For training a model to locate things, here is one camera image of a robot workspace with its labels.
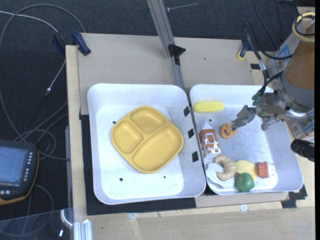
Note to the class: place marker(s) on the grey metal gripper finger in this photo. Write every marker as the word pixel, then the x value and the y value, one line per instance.
pixel 268 122
pixel 243 116

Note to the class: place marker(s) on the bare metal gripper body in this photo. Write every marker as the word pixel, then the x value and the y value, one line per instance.
pixel 271 106

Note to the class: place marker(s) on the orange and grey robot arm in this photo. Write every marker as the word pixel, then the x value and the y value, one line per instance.
pixel 301 64

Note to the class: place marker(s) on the orange pretzel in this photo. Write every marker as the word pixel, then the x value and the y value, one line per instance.
pixel 223 134

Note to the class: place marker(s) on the white plastic tray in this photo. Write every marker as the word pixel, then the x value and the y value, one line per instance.
pixel 252 146
pixel 140 184

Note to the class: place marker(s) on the yellow corn cob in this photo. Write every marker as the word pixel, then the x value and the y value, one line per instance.
pixel 208 107

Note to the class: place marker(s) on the orange and white carton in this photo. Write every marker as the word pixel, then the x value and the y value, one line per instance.
pixel 209 139

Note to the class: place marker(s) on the yellow lemon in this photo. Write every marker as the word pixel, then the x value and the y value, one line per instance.
pixel 247 169

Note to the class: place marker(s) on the beige croissant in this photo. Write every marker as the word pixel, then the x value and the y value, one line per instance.
pixel 228 167

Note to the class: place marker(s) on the green pepper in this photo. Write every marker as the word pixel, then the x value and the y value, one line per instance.
pixel 244 182

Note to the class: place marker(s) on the white flat toy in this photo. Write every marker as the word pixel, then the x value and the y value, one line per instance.
pixel 213 175

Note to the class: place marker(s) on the yellow divided plate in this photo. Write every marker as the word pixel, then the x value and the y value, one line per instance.
pixel 152 149

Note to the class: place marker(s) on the brown cardboard board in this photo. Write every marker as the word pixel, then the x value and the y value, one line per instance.
pixel 130 64

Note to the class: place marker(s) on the black cylinder on white bracket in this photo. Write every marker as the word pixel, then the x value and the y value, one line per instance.
pixel 302 146

